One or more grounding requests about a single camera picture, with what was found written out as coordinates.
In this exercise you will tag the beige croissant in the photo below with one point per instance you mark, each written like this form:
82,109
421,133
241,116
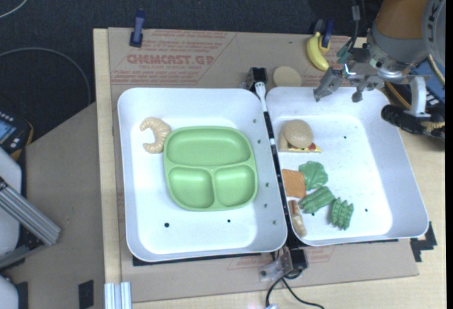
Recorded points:
157,132

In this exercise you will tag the green divided plate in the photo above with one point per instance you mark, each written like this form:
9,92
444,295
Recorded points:
209,168

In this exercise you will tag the thin black and white rod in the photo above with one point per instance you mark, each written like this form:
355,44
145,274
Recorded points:
269,123

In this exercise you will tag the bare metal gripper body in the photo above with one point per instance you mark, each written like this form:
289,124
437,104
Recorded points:
368,69

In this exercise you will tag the round beige biscuit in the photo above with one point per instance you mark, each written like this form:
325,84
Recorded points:
286,77

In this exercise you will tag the black cylinder on white bracket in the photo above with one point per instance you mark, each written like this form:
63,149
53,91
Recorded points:
407,113

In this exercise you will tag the orange bread slice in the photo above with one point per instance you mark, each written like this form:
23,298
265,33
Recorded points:
294,183

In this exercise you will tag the tan burger bun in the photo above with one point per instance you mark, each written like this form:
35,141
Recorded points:
298,132

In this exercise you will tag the yellow banana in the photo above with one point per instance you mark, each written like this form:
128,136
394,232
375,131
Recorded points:
315,53

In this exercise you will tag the hot dog in bun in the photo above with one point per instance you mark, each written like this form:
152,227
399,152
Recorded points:
296,217

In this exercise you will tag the brown cardboard board red print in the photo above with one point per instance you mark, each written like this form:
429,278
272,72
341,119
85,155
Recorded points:
184,60

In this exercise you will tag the white plastic tray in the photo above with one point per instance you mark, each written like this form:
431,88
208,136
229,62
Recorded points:
148,201
364,166

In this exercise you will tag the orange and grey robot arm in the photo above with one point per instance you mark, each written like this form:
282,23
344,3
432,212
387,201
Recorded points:
403,7

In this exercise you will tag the green ridged vegetable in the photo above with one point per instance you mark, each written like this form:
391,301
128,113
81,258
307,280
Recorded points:
316,199
341,214

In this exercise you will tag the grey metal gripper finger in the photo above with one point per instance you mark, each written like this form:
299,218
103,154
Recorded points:
359,91
328,85

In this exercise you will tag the green lettuce leaf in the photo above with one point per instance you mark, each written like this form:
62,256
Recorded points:
313,175

